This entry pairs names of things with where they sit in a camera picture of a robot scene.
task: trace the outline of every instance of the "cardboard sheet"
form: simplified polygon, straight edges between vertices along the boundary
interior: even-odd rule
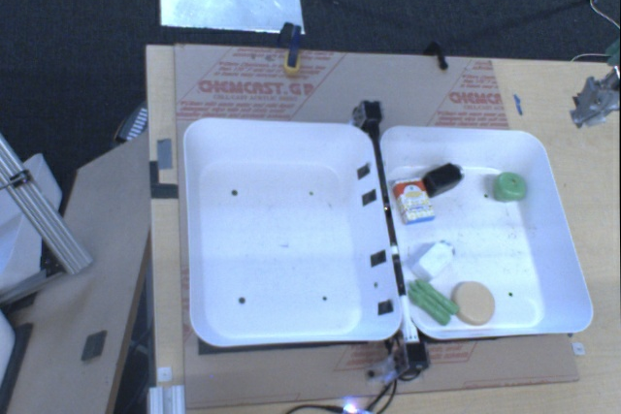
[[[283,50],[178,46],[177,127],[180,172],[181,284],[185,400],[188,409],[375,395],[367,370],[386,357],[383,343],[302,345],[241,350],[201,345],[188,317],[188,266],[182,136],[207,116],[347,122],[362,100],[379,100],[381,128],[397,124],[507,128],[491,61],[302,52],[294,77]],[[432,366],[401,393],[575,381],[564,335],[434,342]]]

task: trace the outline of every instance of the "beige cookie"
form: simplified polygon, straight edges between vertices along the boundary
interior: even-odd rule
[[[457,317],[464,323],[481,326],[494,315],[494,296],[485,285],[477,281],[464,281],[457,285],[452,299],[459,305]]]

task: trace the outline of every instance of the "metal bracket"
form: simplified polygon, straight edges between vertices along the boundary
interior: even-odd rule
[[[619,111],[619,67],[615,66],[601,80],[589,77],[573,102],[575,109],[570,114],[578,128],[605,122],[607,115]]]
[[[149,388],[148,414],[185,414],[183,385]]]
[[[0,180],[34,228],[39,232],[63,267],[75,274],[89,266],[93,259],[78,243],[65,221],[32,180],[23,164],[0,134]]]

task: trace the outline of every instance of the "black tape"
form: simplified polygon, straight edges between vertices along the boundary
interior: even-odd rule
[[[377,315],[389,314],[395,310],[392,301],[384,301],[377,304]]]
[[[386,251],[385,250],[381,250],[380,252],[377,252],[371,256],[371,267],[372,268],[385,262],[386,262]]]
[[[179,187],[173,183],[159,182],[159,165],[157,161],[148,163],[148,171],[151,182],[151,198],[152,199],[178,199]]]
[[[106,336],[108,332],[106,330],[90,334],[86,338],[84,348],[82,349],[82,360],[89,361],[96,357],[99,357],[104,352],[104,345],[106,344]]]
[[[362,205],[370,204],[377,200],[377,192],[375,190],[371,190],[362,196]]]
[[[371,167],[365,164],[362,168],[358,168],[358,179],[362,179],[371,172]]]

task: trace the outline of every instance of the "black cable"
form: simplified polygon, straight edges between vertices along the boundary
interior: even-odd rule
[[[384,398],[384,396],[386,395],[386,393],[388,392],[388,390],[390,390],[390,387],[393,386],[393,384],[396,384],[397,380],[394,380],[392,383],[388,383],[381,392],[379,392],[379,395],[377,395],[377,397],[374,398],[374,400],[365,407],[365,410],[370,410],[373,411],[373,409],[376,407],[376,405],[379,403],[380,400],[382,400]]]
[[[327,412],[336,412],[337,414],[343,414],[342,407],[338,407],[337,405],[321,405],[319,403],[304,403],[286,411],[285,414],[292,414],[293,412],[297,412],[303,409],[325,410]]]
[[[409,381],[414,381],[418,376],[420,376],[421,372],[422,371],[418,370],[414,374],[410,374],[410,375],[403,373],[401,376],[399,376],[399,381],[404,381],[406,383]]]
[[[388,401],[384,403],[384,406],[381,409],[379,409],[378,412],[376,412],[376,414],[382,414],[382,412],[384,412],[390,406],[390,403],[392,402],[393,398],[395,397],[395,394],[397,393],[397,383],[399,383],[398,380],[393,381],[392,391],[390,392],[390,397],[388,397]]]
[[[129,414],[129,412],[131,411],[131,409],[138,405],[139,400],[141,400],[141,396],[145,393],[145,389],[148,387],[148,371],[147,374],[144,375],[144,379],[143,381],[141,381],[139,388],[136,389],[136,391],[134,392],[134,395],[130,398],[130,400],[125,404],[125,407],[123,408],[123,410],[118,411],[118,410],[114,410],[115,413],[120,413],[120,414]]]
[[[136,352],[138,347],[143,343],[143,341],[145,341],[145,338],[150,337],[152,331],[153,331],[153,324],[151,323],[150,326],[148,326],[148,328],[143,332],[143,334],[141,334],[136,340],[132,340],[133,343],[131,344],[131,346],[129,347],[127,351],[127,359],[129,359],[131,356],[134,355],[134,352]]]

